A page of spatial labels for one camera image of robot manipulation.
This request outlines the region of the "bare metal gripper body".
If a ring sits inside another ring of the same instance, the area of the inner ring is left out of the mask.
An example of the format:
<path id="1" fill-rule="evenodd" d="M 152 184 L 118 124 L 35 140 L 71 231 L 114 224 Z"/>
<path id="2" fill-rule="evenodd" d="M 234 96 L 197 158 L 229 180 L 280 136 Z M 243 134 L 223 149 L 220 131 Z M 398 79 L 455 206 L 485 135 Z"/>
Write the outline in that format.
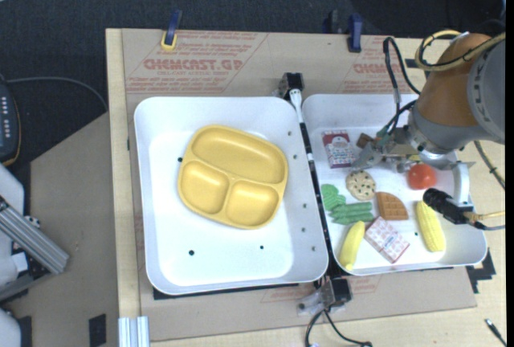
<path id="1" fill-rule="evenodd" d="M 391 134 L 377 139 L 382 156 L 395 157 L 404 162 L 422 162 L 436 169 L 449 170 L 456 166 L 452 150 L 437 146 L 413 125 L 397 127 Z"/>

